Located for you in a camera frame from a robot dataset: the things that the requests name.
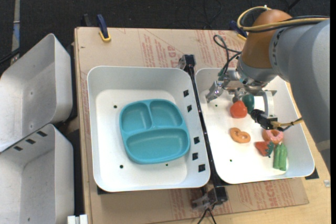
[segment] brown pretzel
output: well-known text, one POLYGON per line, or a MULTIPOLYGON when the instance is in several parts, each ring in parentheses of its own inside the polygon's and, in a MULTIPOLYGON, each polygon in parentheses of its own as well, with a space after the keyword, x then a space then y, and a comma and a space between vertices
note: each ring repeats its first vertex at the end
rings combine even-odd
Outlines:
POLYGON ((238 143, 248 143, 251 140, 251 136, 248 133, 242 132, 240 129, 235 127, 230 129, 230 135, 232 139, 238 143))

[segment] toy donut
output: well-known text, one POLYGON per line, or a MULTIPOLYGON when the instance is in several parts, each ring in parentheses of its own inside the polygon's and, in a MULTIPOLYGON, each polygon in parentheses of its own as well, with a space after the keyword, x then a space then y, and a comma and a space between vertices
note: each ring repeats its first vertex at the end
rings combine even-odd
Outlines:
POLYGON ((265 141, 272 141, 275 145, 279 144, 284 139, 284 133, 279 130, 265 130, 262 131, 262 137, 265 141))
POLYGON ((248 143, 251 140, 251 136, 248 133, 242 132, 240 129, 235 127, 230 129, 230 135, 237 143, 248 143))

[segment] hole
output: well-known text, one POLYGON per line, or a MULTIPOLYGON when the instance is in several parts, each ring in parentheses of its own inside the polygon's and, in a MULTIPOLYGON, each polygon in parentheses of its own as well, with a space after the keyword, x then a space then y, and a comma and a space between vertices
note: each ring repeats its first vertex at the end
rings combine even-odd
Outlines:
POLYGON ((19 147, 19 146, 15 146, 13 149, 17 150, 17 151, 21 151, 23 150, 23 148, 19 147))
POLYGON ((36 141, 34 141, 32 139, 27 139, 26 142, 28 142, 29 144, 32 144, 32 145, 36 143, 36 141))
POLYGON ((198 153, 193 153, 193 161, 198 159, 198 153))
POLYGON ((205 171, 205 164, 200 164, 198 166, 198 172, 203 172, 203 171, 205 171))
POLYGON ((46 136, 47 136, 47 134, 44 133, 44 132, 42 132, 42 131, 38 131, 38 132, 36 132, 36 133, 39 134, 39 135, 42 136, 42 137, 46 137, 46 136))
POLYGON ((197 144, 197 143, 199 143, 199 137, 194 137, 194 144, 197 144))

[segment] toy tomato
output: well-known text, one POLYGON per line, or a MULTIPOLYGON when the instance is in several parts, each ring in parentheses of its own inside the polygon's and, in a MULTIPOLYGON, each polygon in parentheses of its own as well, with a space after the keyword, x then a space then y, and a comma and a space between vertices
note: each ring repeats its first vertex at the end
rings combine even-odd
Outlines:
POLYGON ((230 113, 233 118, 244 118, 247 115, 247 107, 243 101, 236 101, 230 107, 230 113))

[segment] blue clamp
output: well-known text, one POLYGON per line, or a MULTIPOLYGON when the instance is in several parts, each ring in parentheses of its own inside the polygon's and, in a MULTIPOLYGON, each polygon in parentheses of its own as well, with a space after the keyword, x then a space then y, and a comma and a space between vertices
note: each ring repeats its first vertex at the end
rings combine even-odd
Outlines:
POLYGON ((105 22, 105 20, 104 20, 104 18, 101 14, 97 15, 97 22, 98 22, 98 26, 100 28, 99 34, 101 36, 101 39, 104 42, 111 41, 111 36, 110 36, 109 32, 107 31, 106 22, 105 22))
POLYGON ((242 35, 243 37, 247 37, 247 33, 244 30, 240 29, 234 20, 232 20, 229 23, 229 27, 230 29, 236 31, 238 34, 242 35))

